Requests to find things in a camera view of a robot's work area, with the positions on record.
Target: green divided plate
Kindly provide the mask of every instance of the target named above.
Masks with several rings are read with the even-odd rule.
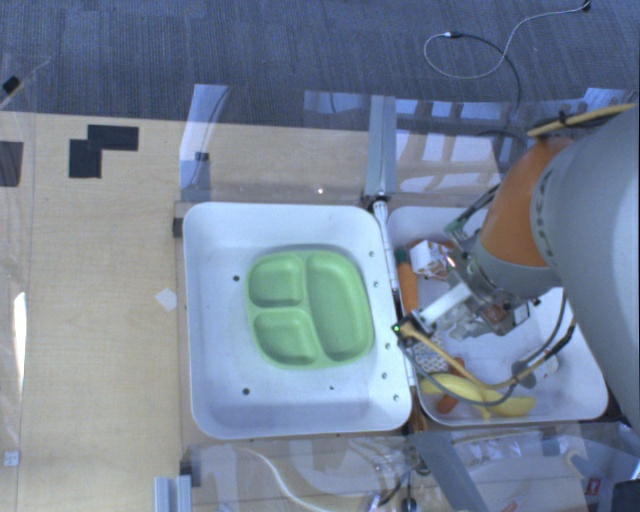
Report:
[[[247,312],[260,354],[281,368],[351,363],[373,345],[360,273],[327,250],[269,254],[249,269]]]

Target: yellow banana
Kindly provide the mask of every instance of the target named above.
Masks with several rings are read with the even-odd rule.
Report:
[[[452,393],[460,395],[467,400],[474,400],[476,402],[493,402],[495,400],[499,400],[502,396],[497,391],[481,389],[475,384],[469,382],[467,379],[451,375],[450,373],[434,373],[431,376],[445,388],[451,390]],[[442,393],[438,387],[428,380],[422,381],[420,389],[423,393],[427,394]],[[500,405],[494,405],[491,407],[474,407],[480,411],[484,419],[487,419],[490,417],[488,410],[499,414],[500,416],[517,417],[527,414],[531,409],[533,409],[535,404],[536,400],[533,397],[515,396],[508,398]]]

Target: white sink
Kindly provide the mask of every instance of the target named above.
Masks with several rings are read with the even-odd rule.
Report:
[[[357,361],[315,370],[282,369],[251,338],[244,279],[265,254],[329,249],[363,278],[373,317],[372,349]],[[380,229],[349,206],[203,203],[184,220],[191,405],[219,439],[388,431],[411,410],[405,362]]]

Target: wire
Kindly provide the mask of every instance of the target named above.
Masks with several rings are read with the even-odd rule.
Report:
[[[429,64],[429,66],[431,66],[435,71],[437,71],[438,73],[440,73],[443,76],[446,76],[448,78],[455,78],[457,80],[475,80],[477,78],[484,78],[486,76],[492,75],[498,69],[500,69],[500,66],[502,66],[502,64],[504,63],[504,61],[507,58],[507,52],[509,51],[509,47],[511,46],[511,42],[513,41],[513,37],[515,36],[516,32],[518,31],[518,29],[522,25],[524,25],[525,23],[528,23],[530,21],[533,21],[533,20],[537,20],[537,19],[540,19],[540,18],[546,18],[547,16],[556,16],[556,15],[560,15],[560,14],[572,14],[572,13],[577,13],[577,12],[581,12],[581,11],[586,11],[586,10],[589,9],[590,5],[591,5],[591,0],[585,0],[585,2],[583,2],[583,4],[580,7],[576,7],[575,9],[568,9],[568,10],[564,10],[564,11],[550,11],[550,12],[545,12],[545,13],[542,13],[542,14],[536,14],[535,16],[529,16],[528,18],[523,19],[511,31],[511,34],[509,35],[509,38],[507,39],[507,44],[505,45],[504,50],[500,50],[498,48],[498,50],[500,51],[500,54],[501,54],[500,60],[498,61],[498,63],[495,66],[493,66],[491,69],[489,69],[488,71],[485,71],[484,73],[480,73],[478,75],[454,75],[452,73],[447,73],[446,71],[444,71],[443,69],[439,68],[438,66],[436,66],[433,63],[433,61],[429,58],[429,53],[427,51],[427,48],[428,48],[429,44],[434,39],[438,39],[438,38],[457,39],[457,38],[463,37],[463,36],[469,37],[468,34],[462,34],[460,32],[443,32],[441,34],[432,35],[424,43],[424,46],[422,48],[422,53],[424,55],[425,60]]]
[[[332,92],[329,93],[329,104],[331,105],[331,112],[334,114],[337,114],[338,111],[336,110],[336,104],[335,104],[335,101],[333,100]]]
[[[571,341],[571,338],[573,336],[573,331],[575,331],[575,329],[576,329],[576,319],[572,318],[571,323],[569,324],[569,328],[567,329],[567,332],[562,338],[558,340],[558,343],[556,343],[553,346],[553,348],[545,355],[545,360],[555,356],[567,345],[567,343]]]
[[[490,46],[491,48],[493,48],[494,50],[496,50],[500,55],[502,55],[502,50],[500,49],[499,46],[497,46],[496,44],[492,43],[491,41],[489,41],[488,39],[485,39],[484,37],[480,37],[474,34],[464,34],[464,33],[456,33],[459,34],[459,36],[455,37],[454,39],[459,39],[459,38],[463,38],[463,37],[467,37],[469,39],[475,39],[476,41],[480,41],[481,43],[484,43],[488,46]],[[516,67],[513,64],[513,61],[507,57],[506,55],[503,56],[504,60],[506,61],[506,63],[509,65],[509,67],[511,68],[511,71],[513,72],[513,76],[516,79],[516,86],[517,86],[517,96],[516,96],[516,104],[515,107],[513,107],[513,112],[517,112],[517,110],[520,108],[520,102],[522,101],[522,82],[520,82],[520,75],[518,75],[518,71],[516,71]]]
[[[538,359],[531,366],[528,366],[517,375],[512,375],[511,378],[499,382],[498,384],[487,384],[486,382],[481,381],[475,375],[470,373],[464,366],[462,366],[458,361],[456,361],[448,352],[440,348],[436,345],[428,336],[425,336],[418,330],[416,330],[410,323],[405,323],[399,326],[398,332],[405,338],[415,338],[418,341],[424,343],[427,347],[429,347],[433,352],[442,357],[447,363],[449,363],[453,368],[458,370],[460,374],[465,377],[467,380],[471,381],[476,386],[482,389],[488,389],[490,391],[496,391],[498,389],[506,388],[507,386],[511,386],[513,384],[518,384],[522,379],[527,377],[536,371],[540,366],[544,364],[544,362],[551,357],[552,352],[547,353],[544,357]]]
[[[509,137],[511,137],[512,139],[517,140],[520,144],[522,144],[522,146],[524,147],[524,149],[527,149],[527,140],[522,137],[521,135],[518,135],[515,132],[509,131],[509,130],[505,130],[504,128],[491,128],[488,130],[482,130],[481,132],[478,132],[475,134],[476,137],[483,137],[485,135],[496,135],[496,134],[500,134],[500,135],[507,135]]]
[[[409,360],[411,361],[413,366],[418,370],[418,373],[420,373],[420,375],[422,375],[425,379],[427,379],[429,382],[431,382],[431,384],[433,384],[435,387],[437,387],[443,393],[446,393],[447,395],[455,398],[459,402],[462,402],[462,403],[465,403],[465,404],[476,405],[476,406],[480,406],[480,407],[495,407],[496,405],[500,405],[500,404],[503,404],[504,402],[506,402],[511,397],[511,395],[513,394],[513,391],[516,388],[516,384],[512,384],[511,386],[509,386],[509,389],[507,389],[507,391],[505,392],[504,395],[502,395],[499,399],[493,400],[493,401],[490,401],[490,402],[484,402],[484,401],[479,401],[479,400],[471,400],[470,398],[466,398],[466,397],[464,397],[462,395],[459,395],[458,393],[455,393],[455,392],[451,391],[445,385],[441,384],[437,379],[435,379],[433,377],[433,375],[431,375],[429,372],[425,371],[422,368],[422,366],[420,366],[420,363],[418,363],[418,361],[415,359],[413,354],[409,353],[409,351],[405,347],[400,346],[400,350],[402,351],[402,353],[406,357],[409,358]]]
[[[409,502],[407,510],[409,509],[409,507],[411,507],[411,501],[413,499],[411,497],[411,476],[412,475],[413,475],[413,472],[410,472],[409,473],[409,479],[407,480],[407,497],[405,498],[405,500]]]
[[[553,331],[551,332],[551,334],[547,338],[547,341],[545,341],[538,350],[536,350],[533,354],[531,354],[529,357],[527,357],[522,362],[523,366],[528,365],[536,357],[538,357],[540,354],[542,354],[549,347],[549,345],[551,345],[551,343],[553,342],[553,339],[556,337],[556,335],[558,334],[558,331],[560,330],[560,326],[562,325],[562,320],[564,318],[564,311],[566,309],[566,306],[567,306],[567,294],[566,294],[566,292],[562,292],[562,304],[560,305],[560,312],[558,313],[558,320],[556,321],[556,325],[554,326]]]
[[[405,479],[407,477],[409,477],[409,479],[411,478],[411,473],[413,471],[418,471],[419,469],[422,468],[422,466],[424,465],[424,462],[422,462],[422,460],[420,461],[419,464],[416,464],[415,466],[410,467],[407,471],[405,471],[400,478],[398,478],[398,481],[396,482],[396,485],[393,487],[393,489],[391,489],[389,491],[389,494],[387,494],[384,498],[382,498],[379,502],[376,508],[379,507],[383,507],[385,506],[387,503],[389,503],[393,497],[398,494],[398,491],[400,490],[400,488],[402,487],[403,482],[405,481]]]
[[[567,117],[566,119],[558,119],[551,123],[538,126],[529,130],[527,135],[529,137],[539,137],[545,133],[552,132],[554,130],[561,130],[562,128],[577,127],[578,125],[584,125],[585,123],[611,117],[617,114],[636,107],[637,103],[623,103],[622,105],[613,105],[611,107],[600,108],[598,110],[592,110],[591,112],[585,112],[584,114],[578,114],[575,116]]]
[[[484,194],[482,194],[475,202],[469,206],[464,212],[462,212],[458,217],[456,217],[453,221],[447,224],[444,227],[444,232],[449,236],[452,236],[456,240],[459,240],[460,236],[466,238],[462,229],[464,228],[467,221],[471,218],[473,214],[475,214],[478,210],[488,205],[496,195],[496,192],[500,188],[500,183],[494,185],[489,190],[487,190]]]

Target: gray carpet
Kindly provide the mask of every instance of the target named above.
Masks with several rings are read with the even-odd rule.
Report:
[[[305,91],[443,101],[514,102],[512,70],[479,80],[438,75],[425,39],[459,30],[503,47],[526,16],[581,0],[5,0],[0,80],[37,73],[40,112],[186,119],[193,86],[243,88],[247,122],[300,123]],[[509,51],[523,101],[580,98],[588,87],[637,91],[640,3],[594,0],[588,13],[526,24]],[[499,54],[437,40],[456,73]]]

